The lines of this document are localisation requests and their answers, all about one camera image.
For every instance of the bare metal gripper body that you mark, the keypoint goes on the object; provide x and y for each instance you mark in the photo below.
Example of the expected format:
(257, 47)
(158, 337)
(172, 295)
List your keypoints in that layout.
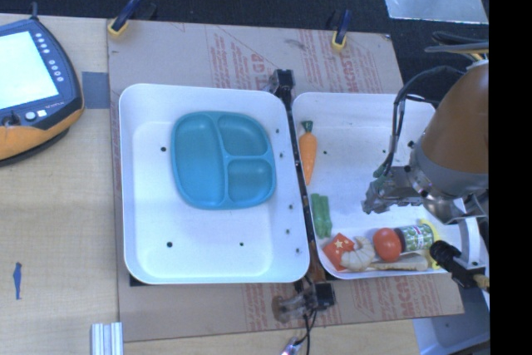
(401, 185)

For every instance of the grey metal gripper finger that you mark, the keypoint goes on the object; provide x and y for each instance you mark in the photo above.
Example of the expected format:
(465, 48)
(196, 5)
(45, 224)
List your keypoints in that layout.
(369, 201)
(387, 207)

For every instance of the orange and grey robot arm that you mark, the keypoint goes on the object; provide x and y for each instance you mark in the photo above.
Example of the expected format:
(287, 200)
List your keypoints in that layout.
(459, 124)

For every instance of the red tomato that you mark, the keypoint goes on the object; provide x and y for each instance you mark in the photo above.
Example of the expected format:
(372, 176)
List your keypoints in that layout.
(386, 244)

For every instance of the green labelled bottle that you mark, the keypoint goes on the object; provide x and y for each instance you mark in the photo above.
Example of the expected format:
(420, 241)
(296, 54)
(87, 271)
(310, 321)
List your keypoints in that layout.
(415, 238)

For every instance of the white plastic tray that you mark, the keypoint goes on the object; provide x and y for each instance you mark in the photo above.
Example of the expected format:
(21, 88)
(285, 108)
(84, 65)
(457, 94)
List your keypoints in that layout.
(353, 162)
(208, 237)

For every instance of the green beans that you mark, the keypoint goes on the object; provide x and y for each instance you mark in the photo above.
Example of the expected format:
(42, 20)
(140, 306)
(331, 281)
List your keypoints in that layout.
(321, 216)

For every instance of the beige croissant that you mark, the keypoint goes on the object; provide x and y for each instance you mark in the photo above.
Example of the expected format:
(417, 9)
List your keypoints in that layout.
(359, 257)

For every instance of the pale bread slice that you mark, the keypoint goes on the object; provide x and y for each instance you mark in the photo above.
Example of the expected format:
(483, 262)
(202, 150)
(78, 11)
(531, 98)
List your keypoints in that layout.
(405, 264)

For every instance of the thin black and white rod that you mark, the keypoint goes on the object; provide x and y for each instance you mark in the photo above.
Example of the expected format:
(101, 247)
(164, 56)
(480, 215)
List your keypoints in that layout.
(300, 178)

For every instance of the orange carrot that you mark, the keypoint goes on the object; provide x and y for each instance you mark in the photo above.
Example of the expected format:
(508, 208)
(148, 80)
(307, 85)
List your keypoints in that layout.
(308, 154)

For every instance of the blue divided plate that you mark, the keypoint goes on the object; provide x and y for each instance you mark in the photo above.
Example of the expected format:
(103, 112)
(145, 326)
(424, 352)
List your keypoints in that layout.
(199, 162)

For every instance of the brown cardboard board red print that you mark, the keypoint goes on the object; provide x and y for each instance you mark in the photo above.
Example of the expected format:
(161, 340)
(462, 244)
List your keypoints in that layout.
(187, 50)

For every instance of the black cylinder on white bracket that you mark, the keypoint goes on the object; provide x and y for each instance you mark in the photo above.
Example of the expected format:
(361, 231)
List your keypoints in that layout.
(453, 262)

